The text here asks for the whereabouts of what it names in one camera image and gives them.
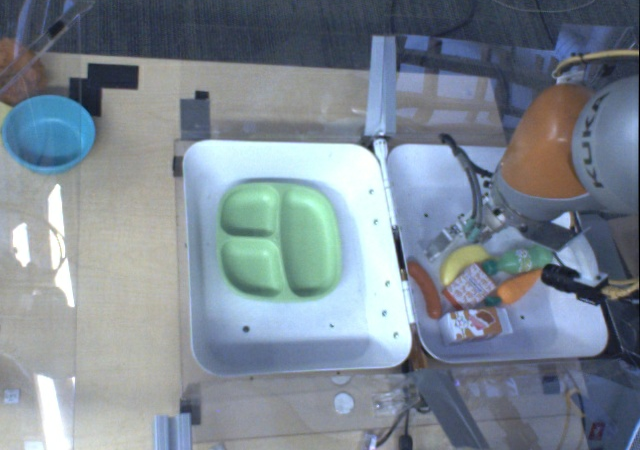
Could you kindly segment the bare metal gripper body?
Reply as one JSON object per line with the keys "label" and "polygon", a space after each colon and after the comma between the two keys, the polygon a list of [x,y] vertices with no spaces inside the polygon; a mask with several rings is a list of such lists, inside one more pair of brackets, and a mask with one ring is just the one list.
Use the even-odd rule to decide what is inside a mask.
{"label": "bare metal gripper body", "polygon": [[472,213],[460,214],[450,226],[453,238],[466,242],[486,242],[506,224],[504,213],[498,208],[484,207],[481,216]]}

